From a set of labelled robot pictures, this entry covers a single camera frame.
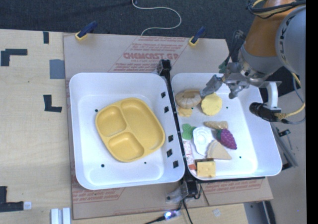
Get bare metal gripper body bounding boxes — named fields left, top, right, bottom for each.
left=222, top=62, right=271, bottom=87

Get yellow round toy biscuit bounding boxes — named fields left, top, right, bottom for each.
left=200, top=92, right=223, bottom=116

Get beige toy doughnut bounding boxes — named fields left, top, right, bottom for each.
left=174, top=89, right=202, bottom=109

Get small yellow toy biscuit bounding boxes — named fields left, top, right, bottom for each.
left=177, top=106, right=193, bottom=118

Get tan toy cone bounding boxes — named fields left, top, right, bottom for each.
left=203, top=120, right=229, bottom=130

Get white plastic tray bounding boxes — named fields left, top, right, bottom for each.
left=69, top=72, right=186, bottom=191
left=171, top=72, right=283, bottom=181

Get thin black rod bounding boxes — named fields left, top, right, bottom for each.
left=164, top=75, right=191, bottom=184

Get purple toy grapes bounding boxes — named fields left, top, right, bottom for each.
left=215, top=128, right=238, bottom=150

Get green toy leaf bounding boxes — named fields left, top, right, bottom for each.
left=181, top=123, right=197, bottom=141

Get white toy fried egg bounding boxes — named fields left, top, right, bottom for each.
left=192, top=126, right=215, bottom=157

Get beige toy pie slice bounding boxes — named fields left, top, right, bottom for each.
left=206, top=139, right=233, bottom=161

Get white and orange packet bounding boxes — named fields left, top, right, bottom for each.
left=182, top=140, right=197, bottom=170

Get yellow divided plate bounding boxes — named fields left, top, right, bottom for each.
left=94, top=97, right=166, bottom=163

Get yellow toy cheese block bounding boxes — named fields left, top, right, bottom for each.
left=194, top=158, right=217, bottom=178

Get brown cardboard board red print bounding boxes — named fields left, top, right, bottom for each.
left=63, top=33, right=274, bottom=220

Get black cylinder on white bracket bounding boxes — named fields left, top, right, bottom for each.
left=249, top=81, right=283, bottom=122

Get black block with wires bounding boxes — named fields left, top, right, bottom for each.
left=179, top=178, right=202, bottom=199
left=158, top=59, right=172, bottom=77

